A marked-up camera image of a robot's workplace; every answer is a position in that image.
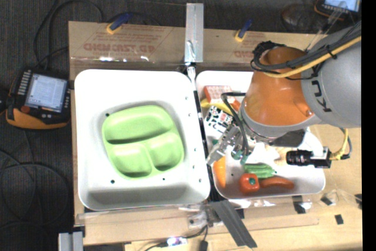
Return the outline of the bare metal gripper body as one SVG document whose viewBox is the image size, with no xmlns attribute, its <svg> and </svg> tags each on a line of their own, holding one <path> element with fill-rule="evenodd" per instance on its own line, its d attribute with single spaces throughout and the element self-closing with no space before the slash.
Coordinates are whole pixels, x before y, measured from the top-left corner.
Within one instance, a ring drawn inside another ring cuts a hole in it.
<svg viewBox="0 0 376 251">
<path fill-rule="evenodd" d="M 226 129 L 219 140 L 219 147 L 227 147 L 230 154 L 251 154 L 249 136 L 238 126 L 230 126 Z"/>
</svg>

